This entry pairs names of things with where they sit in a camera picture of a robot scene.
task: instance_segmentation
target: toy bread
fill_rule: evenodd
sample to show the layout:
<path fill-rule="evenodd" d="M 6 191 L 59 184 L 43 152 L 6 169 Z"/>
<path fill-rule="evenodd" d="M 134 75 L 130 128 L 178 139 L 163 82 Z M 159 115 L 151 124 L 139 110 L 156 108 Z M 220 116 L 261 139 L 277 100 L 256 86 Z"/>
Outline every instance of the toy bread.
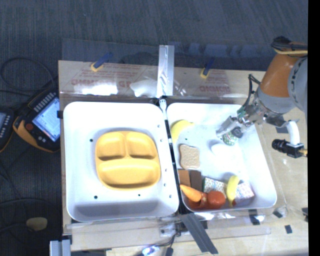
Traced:
<path fill-rule="evenodd" d="M 179 146 L 180 151 L 180 165 L 185 170 L 197 169 L 200 166 L 199 149 L 193 146 L 181 144 Z"/>

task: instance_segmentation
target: yellow divided plate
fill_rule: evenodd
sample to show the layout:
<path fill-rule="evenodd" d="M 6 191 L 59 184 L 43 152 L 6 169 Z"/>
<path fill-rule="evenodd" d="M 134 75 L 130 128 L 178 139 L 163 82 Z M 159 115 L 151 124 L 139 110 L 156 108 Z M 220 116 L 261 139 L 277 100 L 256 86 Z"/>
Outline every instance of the yellow divided plate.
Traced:
<path fill-rule="evenodd" d="M 161 176 L 154 141 L 136 131 L 113 131 L 100 136 L 95 145 L 95 166 L 100 181 L 114 190 L 147 188 Z"/>

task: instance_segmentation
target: carrot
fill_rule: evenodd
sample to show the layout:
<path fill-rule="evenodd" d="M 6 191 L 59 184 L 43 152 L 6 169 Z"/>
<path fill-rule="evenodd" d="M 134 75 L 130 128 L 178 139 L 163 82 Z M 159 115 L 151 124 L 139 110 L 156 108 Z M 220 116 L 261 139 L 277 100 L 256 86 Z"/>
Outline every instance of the carrot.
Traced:
<path fill-rule="evenodd" d="M 199 202 L 201 200 L 201 192 L 190 186 L 180 184 L 180 189 L 183 191 L 185 196 L 193 202 Z"/>
<path fill-rule="evenodd" d="M 189 199 L 189 207 L 191 209 L 208 209 L 208 194 L 201 192 L 201 200 L 193 202 Z"/>

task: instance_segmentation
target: toy banana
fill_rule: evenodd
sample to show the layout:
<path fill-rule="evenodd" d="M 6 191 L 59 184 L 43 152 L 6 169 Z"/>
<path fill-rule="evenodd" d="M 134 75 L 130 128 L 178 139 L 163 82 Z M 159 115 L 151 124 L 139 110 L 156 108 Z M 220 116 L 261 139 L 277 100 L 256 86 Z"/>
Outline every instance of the toy banana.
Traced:
<path fill-rule="evenodd" d="M 233 201 L 236 197 L 236 191 L 237 191 L 237 186 L 239 183 L 240 179 L 237 175 L 233 175 L 230 177 L 228 184 L 226 186 L 226 197 L 228 198 L 229 201 L 229 207 L 233 206 Z"/>
<path fill-rule="evenodd" d="M 172 138 L 172 142 L 176 143 L 178 140 L 178 137 L 180 135 L 180 133 L 191 126 L 194 126 L 195 124 L 192 122 L 189 122 L 187 120 L 180 120 L 178 122 L 176 122 L 172 127 L 171 127 L 171 138 Z"/>

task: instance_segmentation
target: tomato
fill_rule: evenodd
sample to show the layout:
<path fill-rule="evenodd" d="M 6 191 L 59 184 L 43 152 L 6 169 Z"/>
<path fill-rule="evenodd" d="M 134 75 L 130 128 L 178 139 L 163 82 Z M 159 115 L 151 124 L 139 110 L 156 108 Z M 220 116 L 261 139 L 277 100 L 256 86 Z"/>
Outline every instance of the tomato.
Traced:
<path fill-rule="evenodd" d="M 220 191 L 210 191 L 207 200 L 210 209 L 219 209 L 226 203 L 225 195 Z"/>

